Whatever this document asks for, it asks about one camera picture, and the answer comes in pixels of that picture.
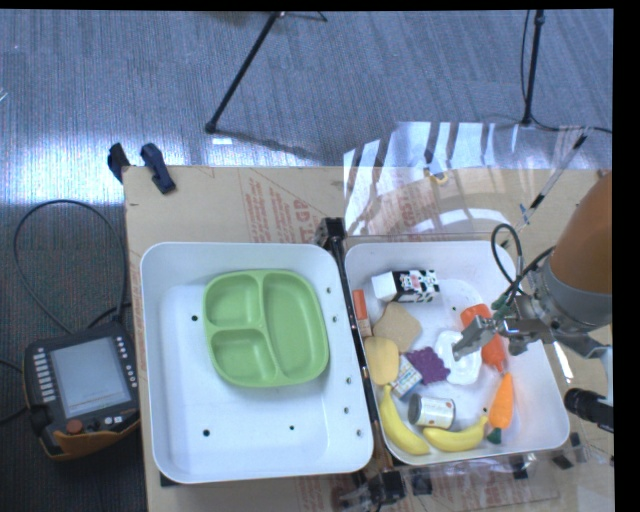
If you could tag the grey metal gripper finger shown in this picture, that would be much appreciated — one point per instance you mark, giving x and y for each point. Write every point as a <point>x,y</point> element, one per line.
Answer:
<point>464,347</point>
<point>482,326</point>

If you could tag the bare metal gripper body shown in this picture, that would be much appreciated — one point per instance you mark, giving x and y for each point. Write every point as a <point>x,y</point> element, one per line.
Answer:
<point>531,325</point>

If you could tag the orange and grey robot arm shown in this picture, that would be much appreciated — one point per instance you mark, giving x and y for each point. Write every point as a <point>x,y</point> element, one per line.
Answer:
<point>585,250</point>

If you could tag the white flat toy food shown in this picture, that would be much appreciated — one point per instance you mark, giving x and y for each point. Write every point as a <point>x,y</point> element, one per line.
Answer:
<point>467,372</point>

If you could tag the orange bottle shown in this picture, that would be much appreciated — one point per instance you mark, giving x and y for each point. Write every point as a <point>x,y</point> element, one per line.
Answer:
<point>495,352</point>

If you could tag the purple grapes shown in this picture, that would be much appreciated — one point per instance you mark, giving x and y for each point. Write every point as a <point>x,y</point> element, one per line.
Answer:
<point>429,365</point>

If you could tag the small colourful carton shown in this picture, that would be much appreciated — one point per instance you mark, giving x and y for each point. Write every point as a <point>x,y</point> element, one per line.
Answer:
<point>406,380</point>

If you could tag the orange carrot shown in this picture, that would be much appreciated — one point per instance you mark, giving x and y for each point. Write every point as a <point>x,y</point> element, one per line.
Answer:
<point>502,405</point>

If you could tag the brown bread slice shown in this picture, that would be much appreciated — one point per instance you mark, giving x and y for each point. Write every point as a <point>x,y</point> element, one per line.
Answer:
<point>397,325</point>

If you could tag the small white can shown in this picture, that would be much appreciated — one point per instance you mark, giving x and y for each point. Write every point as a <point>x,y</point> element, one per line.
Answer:
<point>434,412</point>

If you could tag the white plastic tray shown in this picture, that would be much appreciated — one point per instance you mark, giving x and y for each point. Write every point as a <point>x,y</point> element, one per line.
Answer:
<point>250,425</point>
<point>535,400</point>

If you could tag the cow print milk carton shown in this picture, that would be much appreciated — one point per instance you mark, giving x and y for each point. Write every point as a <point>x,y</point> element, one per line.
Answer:
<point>415,286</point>

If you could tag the yellow biscuit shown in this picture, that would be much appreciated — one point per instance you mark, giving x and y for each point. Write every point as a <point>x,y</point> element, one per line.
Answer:
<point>381,360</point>

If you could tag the yellow banana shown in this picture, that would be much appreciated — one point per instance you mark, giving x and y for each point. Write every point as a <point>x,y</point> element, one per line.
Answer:
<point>457,440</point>
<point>397,430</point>

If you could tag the orange and white packet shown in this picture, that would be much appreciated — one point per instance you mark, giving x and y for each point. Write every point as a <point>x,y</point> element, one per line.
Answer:
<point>360,307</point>

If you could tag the green divided plate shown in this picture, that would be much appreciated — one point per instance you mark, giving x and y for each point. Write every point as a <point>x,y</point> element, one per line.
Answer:
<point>295,325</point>

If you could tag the black tripod stand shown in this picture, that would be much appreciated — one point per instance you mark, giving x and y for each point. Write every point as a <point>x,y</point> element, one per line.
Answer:
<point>240,75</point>
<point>533,65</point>

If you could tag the brown cardboard board red print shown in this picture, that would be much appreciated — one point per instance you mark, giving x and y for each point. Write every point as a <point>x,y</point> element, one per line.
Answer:
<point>210,210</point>

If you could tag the black cylinder on white bracket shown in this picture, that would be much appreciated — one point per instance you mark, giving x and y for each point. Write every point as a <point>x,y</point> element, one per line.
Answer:
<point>590,406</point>

